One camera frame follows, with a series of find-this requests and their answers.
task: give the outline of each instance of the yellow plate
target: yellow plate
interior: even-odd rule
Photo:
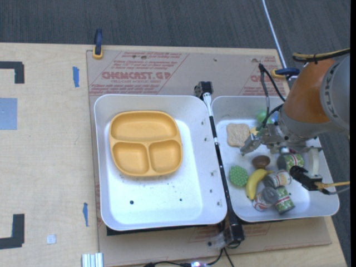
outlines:
[[[110,122],[109,141],[116,167],[130,176],[173,173],[182,163],[175,120],[161,111],[129,111]]]

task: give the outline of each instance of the light blue square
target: light blue square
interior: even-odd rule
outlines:
[[[17,130],[17,98],[0,98],[0,130]]]

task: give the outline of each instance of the light wood surface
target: light wood surface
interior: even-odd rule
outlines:
[[[106,48],[223,54],[271,51]],[[25,243],[21,248],[0,250],[3,266],[80,266],[82,254],[98,252],[88,50],[92,45],[0,44],[0,61],[23,62],[25,75],[25,84],[15,85],[13,70],[0,70],[0,98],[18,100],[17,130],[0,130],[0,238],[11,236],[13,214],[25,214]],[[79,69],[79,87],[74,86],[73,66]],[[88,226],[82,212],[84,203],[88,205]],[[235,266],[346,266],[333,222],[330,217],[325,220],[330,245],[231,258]],[[47,244],[47,236],[52,234],[57,243]],[[223,256],[216,266],[230,264]]]

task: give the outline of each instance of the yellow banana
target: yellow banana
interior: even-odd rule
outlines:
[[[246,195],[250,200],[253,200],[255,198],[258,183],[267,174],[272,173],[272,172],[273,171],[267,171],[263,168],[259,168],[248,177],[245,189],[246,189]]]

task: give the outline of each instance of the beige sponge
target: beige sponge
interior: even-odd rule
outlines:
[[[250,127],[245,123],[230,123],[226,127],[228,144],[234,147],[243,147],[250,135]]]

